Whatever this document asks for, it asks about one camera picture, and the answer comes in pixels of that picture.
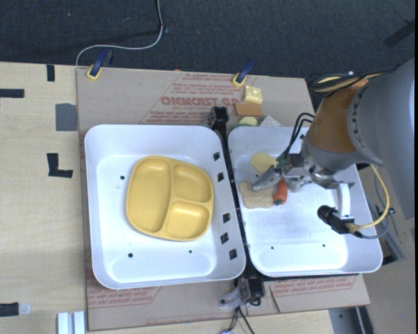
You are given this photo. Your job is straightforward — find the black block with thin wires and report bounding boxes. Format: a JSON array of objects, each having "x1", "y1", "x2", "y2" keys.
[
  {"x1": 208, "y1": 106, "x2": 229, "y2": 130},
  {"x1": 243, "y1": 276, "x2": 266, "y2": 305}
]

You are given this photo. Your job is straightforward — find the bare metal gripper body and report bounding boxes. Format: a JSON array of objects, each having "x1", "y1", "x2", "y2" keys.
[{"x1": 277, "y1": 153, "x2": 355, "y2": 190}]

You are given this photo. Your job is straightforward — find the thin black rod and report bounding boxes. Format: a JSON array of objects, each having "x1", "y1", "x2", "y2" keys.
[{"x1": 215, "y1": 118, "x2": 262, "y2": 288}]

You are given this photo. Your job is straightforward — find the orange carrot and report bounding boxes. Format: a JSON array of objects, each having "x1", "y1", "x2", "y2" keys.
[{"x1": 272, "y1": 178, "x2": 289, "y2": 207}]

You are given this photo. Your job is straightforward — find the yellow divided plate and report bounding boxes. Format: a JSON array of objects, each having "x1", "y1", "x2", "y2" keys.
[{"x1": 125, "y1": 155, "x2": 215, "y2": 242}]

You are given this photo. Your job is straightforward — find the brown cardboard board red print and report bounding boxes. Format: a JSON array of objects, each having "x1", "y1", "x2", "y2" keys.
[{"x1": 75, "y1": 67, "x2": 371, "y2": 332}]

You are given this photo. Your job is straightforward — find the yellow cheese cube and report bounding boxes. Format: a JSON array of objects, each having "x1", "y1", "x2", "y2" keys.
[{"x1": 242, "y1": 85, "x2": 265, "y2": 106}]

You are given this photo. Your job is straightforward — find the white patterned packet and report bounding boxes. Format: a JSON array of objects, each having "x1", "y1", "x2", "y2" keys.
[{"x1": 259, "y1": 114, "x2": 284, "y2": 129}]

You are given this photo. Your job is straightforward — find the black cylinder on white bracket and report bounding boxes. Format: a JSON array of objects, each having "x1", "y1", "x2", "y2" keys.
[{"x1": 316, "y1": 182, "x2": 356, "y2": 235}]

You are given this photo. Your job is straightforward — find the beige toy bread slice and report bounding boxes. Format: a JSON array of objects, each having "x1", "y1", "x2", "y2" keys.
[{"x1": 238, "y1": 180, "x2": 276, "y2": 210}]

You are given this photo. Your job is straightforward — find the white plastic tray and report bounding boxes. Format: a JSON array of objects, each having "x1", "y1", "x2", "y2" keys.
[
  {"x1": 84, "y1": 123, "x2": 247, "y2": 290},
  {"x1": 226, "y1": 126, "x2": 384, "y2": 278}
]

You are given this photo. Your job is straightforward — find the yellow round toy chip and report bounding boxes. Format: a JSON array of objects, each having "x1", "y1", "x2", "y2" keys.
[{"x1": 249, "y1": 152, "x2": 278, "y2": 173}]

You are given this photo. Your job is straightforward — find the brown bread slice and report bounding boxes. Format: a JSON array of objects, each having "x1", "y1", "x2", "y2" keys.
[{"x1": 234, "y1": 102, "x2": 263, "y2": 117}]

